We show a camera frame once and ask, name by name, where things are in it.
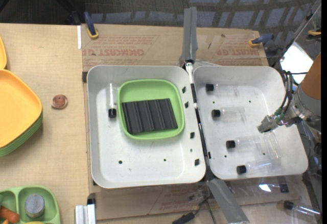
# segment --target gray metal bar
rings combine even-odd
[[[250,222],[223,180],[213,179],[208,182],[208,187],[228,223]]]
[[[77,205],[74,210],[75,224],[85,224],[84,222],[84,206]]]
[[[95,204],[87,205],[87,224],[97,224]]]
[[[198,41],[196,38],[196,7],[184,10],[184,29],[183,29],[183,48],[180,61],[196,59],[196,50],[198,49]]]

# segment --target orange food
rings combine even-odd
[[[19,215],[10,209],[7,209],[4,206],[0,206],[0,217],[5,218],[11,223],[19,222]]]

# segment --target yellow plate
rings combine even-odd
[[[6,56],[5,46],[0,36],[0,69],[5,69],[6,65],[7,65],[7,56]]]
[[[41,115],[39,97],[20,78],[0,70],[0,148],[17,139]]]

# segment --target test tube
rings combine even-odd
[[[262,151],[260,135],[237,137],[234,140],[226,141],[226,148],[229,151],[251,151],[258,149]]]
[[[107,111],[109,118],[116,118],[117,116],[117,89],[114,87],[112,83],[109,84],[109,89],[106,89],[106,103],[107,103]]]
[[[244,107],[222,107],[219,110],[212,110],[211,116],[221,120],[244,120]]]
[[[246,162],[243,165],[237,166],[236,171],[239,175],[243,175],[245,173],[249,175],[260,171],[273,171],[278,166],[280,166],[280,164],[281,164],[280,159],[267,158],[262,160]]]
[[[216,94],[217,96],[224,96],[224,95],[238,95],[237,86],[232,83],[215,83],[215,84],[206,84],[205,91],[208,94]]]
[[[265,149],[267,153],[266,155],[268,155],[270,159],[280,160],[282,157],[282,152],[277,142],[275,133],[273,131],[269,133],[265,133],[262,135],[262,139],[265,144],[264,146],[266,148]]]
[[[297,216],[307,221],[320,220],[321,211],[313,206],[305,205],[299,202],[281,201],[285,212],[291,216]]]

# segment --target green tray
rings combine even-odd
[[[171,101],[177,122],[176,129],[136,134],[131,134],[127,131],[122,103],[165,98],[169,98]],[[185,124],[183,105],[178,89],[167,80],[143,79],[125,82],[118,90],[118,110],[125,134],[133,139],[153,140],[171,138],[178,135],[183,130]]]
[[[32,221],[41,221],[45,224],[60,224],[57,200],[49,189],[40,185],[20,186],[0,190],[0,194],[4,197],[1,205],[19,214],[20,220],[17,224],[25,224]],[[25,212],[25,200],[32,194],[39,194],[44,198],[44,213],[38,218],[30,218]],[[4,221],[5,219],[0,217],[0,223]]]

